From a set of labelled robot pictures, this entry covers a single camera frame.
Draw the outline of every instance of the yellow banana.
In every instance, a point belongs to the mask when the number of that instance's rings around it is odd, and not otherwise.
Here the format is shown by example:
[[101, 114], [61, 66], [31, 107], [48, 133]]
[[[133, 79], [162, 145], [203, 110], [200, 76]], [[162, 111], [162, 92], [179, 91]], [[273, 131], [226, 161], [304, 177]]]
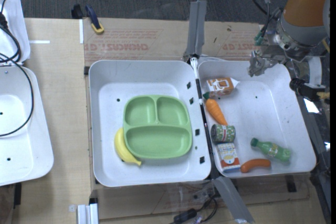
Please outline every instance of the yellow banana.
[[123, 127], [119, 128], [117, 130], [117, 133], [115, 134], [114, 137], [114, 148], [115, 151], [117, 151], [117, 154], [119, 157], [127, 163], [136, 163], [139, 166], [141, 165], [141, 161], [137, 160], [132, 153], [128, 150], [126, 143], [125, 143], [125, 138], [124, 138], [124, 129]]

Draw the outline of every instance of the green can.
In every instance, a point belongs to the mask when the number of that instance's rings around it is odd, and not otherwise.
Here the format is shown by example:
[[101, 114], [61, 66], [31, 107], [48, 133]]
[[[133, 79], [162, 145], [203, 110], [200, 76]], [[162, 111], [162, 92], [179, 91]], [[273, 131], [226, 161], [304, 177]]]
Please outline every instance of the green can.
[[211, 127], [211, 138], [214, 142], [233, 142], [236, 138], [236, 128], [232, 125], [214, 124]]

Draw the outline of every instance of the bottle label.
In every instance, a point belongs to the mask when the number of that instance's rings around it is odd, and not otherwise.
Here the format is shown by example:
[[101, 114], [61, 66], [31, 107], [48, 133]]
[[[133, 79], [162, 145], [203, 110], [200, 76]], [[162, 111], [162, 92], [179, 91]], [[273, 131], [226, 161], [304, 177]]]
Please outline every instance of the bottle label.
[[272, 146], [268, 151], [268, 156], [275, 157], [277, 154], [278, 154], [278, 145], [272, 143]]

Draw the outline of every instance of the table surface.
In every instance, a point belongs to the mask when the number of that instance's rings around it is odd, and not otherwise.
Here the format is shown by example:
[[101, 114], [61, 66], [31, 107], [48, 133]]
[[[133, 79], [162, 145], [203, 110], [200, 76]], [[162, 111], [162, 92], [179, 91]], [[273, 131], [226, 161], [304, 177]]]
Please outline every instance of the table surface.
[[[55, 161], [46, 176], [22, 182], [21, 205], [14, 210], [13, 223], [76, 223], [76, 213], [71, 209], [87, 205], [91, 193], [85, 59], [79, 21], [26, 18], [25, 22], [29, 40], [50, 41], [30, 44], [30, 59], [25, 66], [38, 80]], [[248, 209], [257, 223], [325, 223], [315, 188], [309, 185], [308, 191], [305, 199], [252, 204]], [[227, 208], [220, 208], [208, 223], [236, 223], [228, 215]], [[101, 220], [170, 222], [170, 214]]]

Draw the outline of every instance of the toy bottle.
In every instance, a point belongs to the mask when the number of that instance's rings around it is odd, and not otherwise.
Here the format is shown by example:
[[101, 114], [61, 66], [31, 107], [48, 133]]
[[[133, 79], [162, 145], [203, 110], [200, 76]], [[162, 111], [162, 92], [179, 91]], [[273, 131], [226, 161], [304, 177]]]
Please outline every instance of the toy bottle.
[[265, 155], [277, 158], [282, 162], [287, 162], [290, 157], [289, 149], [283, 148], [272, 142], [261, 142], [256, 138], [252, 138], [251, 146], [258, 147]]

